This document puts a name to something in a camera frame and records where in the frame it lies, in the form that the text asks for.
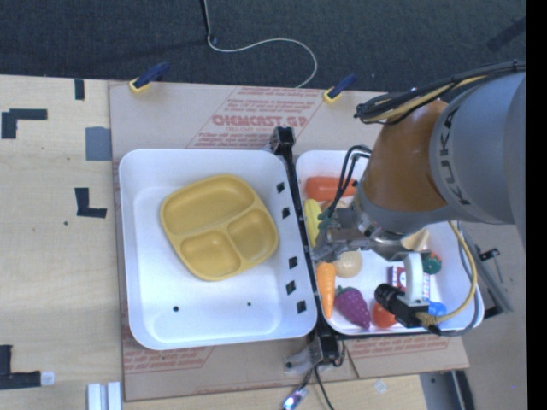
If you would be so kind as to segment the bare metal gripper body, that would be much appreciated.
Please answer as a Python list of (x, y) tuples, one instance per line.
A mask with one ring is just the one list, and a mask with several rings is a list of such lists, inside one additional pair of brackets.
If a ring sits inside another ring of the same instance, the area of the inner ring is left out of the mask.
[(359, 214), (353, 209), (335, 209), (328, 227), (342, 231), (342, 243), (336, 245), (337, 260), (341, 254), (357, 250), (373, 251), (386, 261), (402, 261), (407, 256), (402, 235), (384, 230), (365, 214)]

